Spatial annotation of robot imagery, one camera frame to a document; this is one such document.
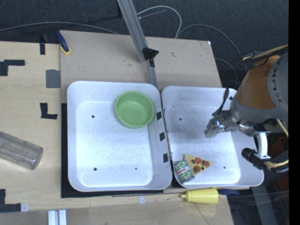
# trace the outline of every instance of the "metal tray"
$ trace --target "metal tray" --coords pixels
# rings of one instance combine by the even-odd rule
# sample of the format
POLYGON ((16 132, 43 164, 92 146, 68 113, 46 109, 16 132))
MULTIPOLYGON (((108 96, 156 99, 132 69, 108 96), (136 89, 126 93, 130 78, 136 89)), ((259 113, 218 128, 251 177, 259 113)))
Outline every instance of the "metal tray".
POLYGON ((172 169, 160 93, 147 83, 72 83, 67 90, 68 179, 78 191, 160 190, 172 169), (126 91, 146 94, 155 117, 141 128, 119 123, 114 102, 126 91))
MULTIPOLYGON (((222 103, 224 90, 170 86, 162 91, 173 163, 183 160, 185 153, 213 162, 210 168, 192 180, 180 183, 177 179, 185 188, 249 187, 263 182, 263 171, 241 155, 244 148, 255 149, 253 138, 239 131, 220 133, 214 138, 204 135, 211 114, 222 103)), ((230 96, 234 96, 235 92, 230 90, 230 96)), ((229 105, 227 101, 224 109, 229 109, 229 105)))

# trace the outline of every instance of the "pizza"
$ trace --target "pizza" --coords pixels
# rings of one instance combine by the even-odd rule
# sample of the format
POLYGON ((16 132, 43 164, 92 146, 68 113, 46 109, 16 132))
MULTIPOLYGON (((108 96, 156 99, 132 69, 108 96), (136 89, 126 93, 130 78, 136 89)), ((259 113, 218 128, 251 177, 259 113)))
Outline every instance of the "pizza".
POLYGON ((199 157, 192 157, 188 154, 185 154, 183 156, 183 159, 187 160, 194 176, 200 174, 201 172, 203 172, 204 170, 206 170, 213 164, 213 162, 211 162, 211 161, 204 160, 199 157))

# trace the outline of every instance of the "green bowl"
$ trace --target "green bowl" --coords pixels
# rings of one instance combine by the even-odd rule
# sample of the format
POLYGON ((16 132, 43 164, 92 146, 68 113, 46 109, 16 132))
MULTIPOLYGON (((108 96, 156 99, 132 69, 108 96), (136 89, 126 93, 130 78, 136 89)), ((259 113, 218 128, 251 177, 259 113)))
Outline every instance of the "green bowl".
POLYGON ((121 124, 128 128, 140 128, 154 117, 154 105, 149 97, 137 91, 121 94, 114 106, 121 124))

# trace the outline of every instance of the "green can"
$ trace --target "green can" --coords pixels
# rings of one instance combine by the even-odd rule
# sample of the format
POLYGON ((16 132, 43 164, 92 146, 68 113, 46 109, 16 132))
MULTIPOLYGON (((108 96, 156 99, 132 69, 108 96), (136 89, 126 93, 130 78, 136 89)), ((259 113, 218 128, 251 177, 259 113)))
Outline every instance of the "green can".
POLYGON ((193 175, 191 167, 188 165, 187 160, 180 161, 174 166, 177 176, 180 182, 186 182, 193 179, 195 176, 193 175))

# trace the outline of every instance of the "tray hole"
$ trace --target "tray hole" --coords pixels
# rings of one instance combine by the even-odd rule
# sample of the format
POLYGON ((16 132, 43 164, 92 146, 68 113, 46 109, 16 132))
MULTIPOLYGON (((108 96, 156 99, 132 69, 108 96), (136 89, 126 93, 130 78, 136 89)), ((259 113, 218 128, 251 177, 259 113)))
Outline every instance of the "tray hole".
POLYGON ((167 153, 165 153, 165 154, 163 155, 163 157, 164 157, 164 163, 166 163, 167 161, 169 161, 169 158, 168 158, 168 154, 167 154, 167 153))
POLYGON ((157 118, 157 120, 161 119, 161 112, 156 113, 156 118, 157 118))
POLYGON ((164 140, 165 139, 165 133, 162 132, 160 135, 159 135, 159 139, 160 141, 164 140))

